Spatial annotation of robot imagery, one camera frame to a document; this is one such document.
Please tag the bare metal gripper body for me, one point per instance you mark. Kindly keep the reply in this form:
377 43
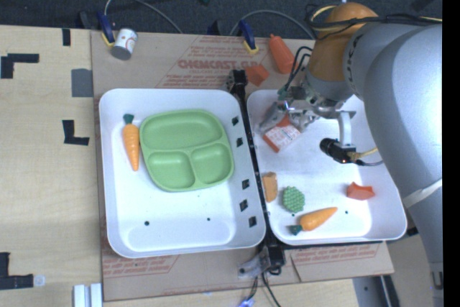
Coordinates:
320 108

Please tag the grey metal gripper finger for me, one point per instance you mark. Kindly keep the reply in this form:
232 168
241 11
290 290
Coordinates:
302 119
274 118

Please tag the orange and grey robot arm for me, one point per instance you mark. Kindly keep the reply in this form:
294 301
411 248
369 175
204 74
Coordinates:
395 90

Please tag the orange and white carton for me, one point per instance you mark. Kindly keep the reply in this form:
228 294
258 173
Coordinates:
282 138

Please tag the orange cube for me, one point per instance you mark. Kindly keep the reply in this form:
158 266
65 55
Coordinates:
256 74

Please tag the thin black and white rod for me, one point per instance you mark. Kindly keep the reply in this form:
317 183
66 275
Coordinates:
256 169

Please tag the orange bottle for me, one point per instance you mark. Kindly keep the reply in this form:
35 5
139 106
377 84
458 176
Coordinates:
282 54

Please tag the white plastic tray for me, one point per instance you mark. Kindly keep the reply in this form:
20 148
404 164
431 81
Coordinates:
179 223
323 183

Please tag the orange bread slice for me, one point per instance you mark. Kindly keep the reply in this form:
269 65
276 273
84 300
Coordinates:
270 187

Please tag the green grapes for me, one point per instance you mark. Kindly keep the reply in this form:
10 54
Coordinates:
293 198

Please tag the red-orange pizza slice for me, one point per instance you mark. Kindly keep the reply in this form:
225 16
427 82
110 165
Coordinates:
359 191

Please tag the green divided plate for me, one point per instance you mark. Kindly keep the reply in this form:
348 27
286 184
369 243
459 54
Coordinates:
185 149

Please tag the brown cardboard board red print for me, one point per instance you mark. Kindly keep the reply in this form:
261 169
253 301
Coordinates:
201 57

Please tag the orange carrot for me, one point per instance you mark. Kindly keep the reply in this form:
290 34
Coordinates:
132 144
318 218

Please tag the white and orange can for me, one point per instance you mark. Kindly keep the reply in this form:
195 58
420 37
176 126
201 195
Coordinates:
125 43

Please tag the black cylinder on white bracket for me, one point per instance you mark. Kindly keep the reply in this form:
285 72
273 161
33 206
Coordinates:
338 149

